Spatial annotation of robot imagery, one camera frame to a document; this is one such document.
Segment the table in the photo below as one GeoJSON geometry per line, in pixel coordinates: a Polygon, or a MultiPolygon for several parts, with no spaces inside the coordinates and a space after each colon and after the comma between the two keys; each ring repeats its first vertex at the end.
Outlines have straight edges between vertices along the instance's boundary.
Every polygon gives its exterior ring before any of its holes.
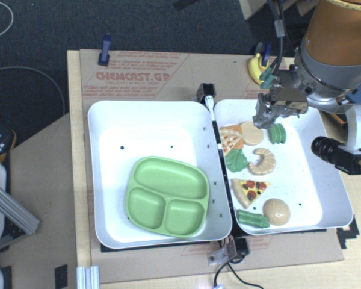
{"type": "MultiPolygon", "coordinates": [[[[88,197],[87,197],[87,175],[85,161],[85,144],[84,135],[84,113],[82,98],[82,74],[81,69],[81,53],[82,51],[68,51],[68,69],[69,69],[69,95],[70,95],[70,121],[71,121],[71,141],[72,141],[72,164],[73,164],[73,188],[75,197],[75,231],[76,231],[76,254],[78,266],[89,267],[93,265],[91,258],[90,243],[90,218],[88,215],[88,197]]],[[[190,77],[194,82],[215,82],[225,78],[230,81],[232,78],[248,78],[245,62],[249,57],[230,56],[230,55],[199,55],[191,54],[188,58],[192,58],[195,64],[190,63],[193,69],[190,77]],[[203,70],[208,69],[209,65],[206,61],[219,60],[220,64],[229,63],[236,64],[238,73],[227,71],[225,74],[217,78],[206,76],[203,70]]],[[[162,89],[159,93],[168,93],[170,100],[182,97],[182,93],[190,95],[187,89],[178,89],[180,96],[172,96],[169,92],[162,89]]],[[[255,93],[256,89],[249,88],[247,91],[255,93]]],[[[243,86],[232,85],[230,91],[224,91],[221,98],[243,98],[243,86]]],[[[339,131],[327,116],[322,116],[329,137],[340,141],[345,141],[345,133],[339,131]]],[[[347,176],[342,174],[345,186],[348,190],[352,206],[354,208],[355,217],[359,226],[360,235],[355,240],[347,241],[347,249],[342,253],[343,261],[321,263],[321,264],[305,264],[299,266],[273,267],[267,269],[253,269],[240,271],[238,274],[246,281],[260,284],[264,288],[361,288],[361,176],[347,176]]],[[[102,284],[102,288],[212,288],[212,273],[203,273],[200,275],[169,277],[159,279],[149,279],[129,282],[115,282],[102,284]]],[[[224,284],[226,288],[243,288],[243,285],[236,280],[233,273],[222,273],[218,279],[218,283],[224,284]]]]}

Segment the green plate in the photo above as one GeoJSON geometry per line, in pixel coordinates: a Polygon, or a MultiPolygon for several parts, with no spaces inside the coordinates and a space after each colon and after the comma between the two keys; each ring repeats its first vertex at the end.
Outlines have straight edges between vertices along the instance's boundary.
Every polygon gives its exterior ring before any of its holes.
{"type": "Polygon", "coordinates": [[[164,157],[144,157],[132,169],[126,209],[138,227],[190,237],[202,227],[208,201],[208,179],[197,167],[164,157]]]}

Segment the white tray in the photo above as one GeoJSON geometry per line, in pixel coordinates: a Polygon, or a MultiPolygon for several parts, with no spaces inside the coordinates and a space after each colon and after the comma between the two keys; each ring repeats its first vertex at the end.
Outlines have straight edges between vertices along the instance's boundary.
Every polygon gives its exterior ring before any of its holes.
{"type": "MultiPolygon", "coordinates": [[[[222,127],[252,121],[255,108],[256,101],[253,100],[220,101],[214,108],[217,125],[222,127]]],[[[248,168],[236,173],[228,169],[227,177],[270,182],[270,186],[247,211],[262,214],[266,200],[279,198],[288,204],[291,218],[283,226],[258,229],[239,224],[241,229],[251,235],[261,235],[347,226],[353,219],[353,210],[341,174],[334,165],[324,162],[311,151],[313,140],[326,136],[318,110],[310,107],[299,118],[278,118],[276,123],[281,123],[286,129],[285,144],[271,144],[264,130],[262,143],[243,148],[249,161],[259,158],[253,154],[254,149],[269,149],[276,158],[275,169],[261,176],[252,175],[248,168]]],[[[232,197],[234,208],[244,209],[233,191],[232,197]]]]}
{"type": "Polygon", "coordinates": [[[112,249],[221,240],[232,219],[208,110],[196,102],[100,101],[88,112],[96,234],[112,249]],[[134,164],[167,157],[201,169],[209,180],[202,229],[174,238],[138,228],[127,218],[126,189],[134,164]]]}

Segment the black floor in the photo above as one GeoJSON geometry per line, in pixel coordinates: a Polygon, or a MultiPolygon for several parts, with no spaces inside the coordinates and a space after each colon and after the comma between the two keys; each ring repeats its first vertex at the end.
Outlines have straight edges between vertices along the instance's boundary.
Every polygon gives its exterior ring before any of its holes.
{"type": "MultiPolygon", "coordinates": [[[[0,0],[14,13],[13,26],[0,36],[0,119],[20,144],[68,110],[67,58],[70,49],[100,49],[104,32],[111,49],[132,51],[252,54],[257,42],[277,51],[270,11],[264,7],[244,20],[239,0],[0,0]]],[[[300,40],[311,14],[295,6],[286,12],[291,38],[300,40]]],[[[0,5],[0,32],[10,22],[0,5]]],[[[294,46],[286,48],[292,57],[294,46]]]]}

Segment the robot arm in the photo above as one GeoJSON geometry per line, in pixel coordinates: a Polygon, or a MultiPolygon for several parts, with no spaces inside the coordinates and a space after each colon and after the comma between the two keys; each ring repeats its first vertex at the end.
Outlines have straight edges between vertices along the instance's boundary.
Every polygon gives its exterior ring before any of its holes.
{"type": "MultiPolygon", "coordinates": [[[[361,133],[361,119],[350,121],[361,115],[361,111],[356,115],[352,109],[361,107],[361,104],[339,102],[361,85],[361,0],[320,0],[296,50],[294,64],[289,70],[269,70],[262,76],[265,81],[261,88],[269,89],[269,92],[258,95],[253,117],[255,126],[270,128],[277,117],[299,116],[307,111],[308,106],[328,113],[349,112],[347,118],[351,126],[348,137],[352,140],[348,139],[346,149],[348,153],[359,156],[353,162],[361,163],[361,136],[354,136],[357,129],[361,133]]],[[[322,151],[318,146],[319,140],[313,143],[315,154],[322,151]]],[[[334,160],[318,156],[334,164],[334,160]]],[[[347,169],[343,171],[359,174],[361,166],[352,170],[354,173],[347,169]]]]}

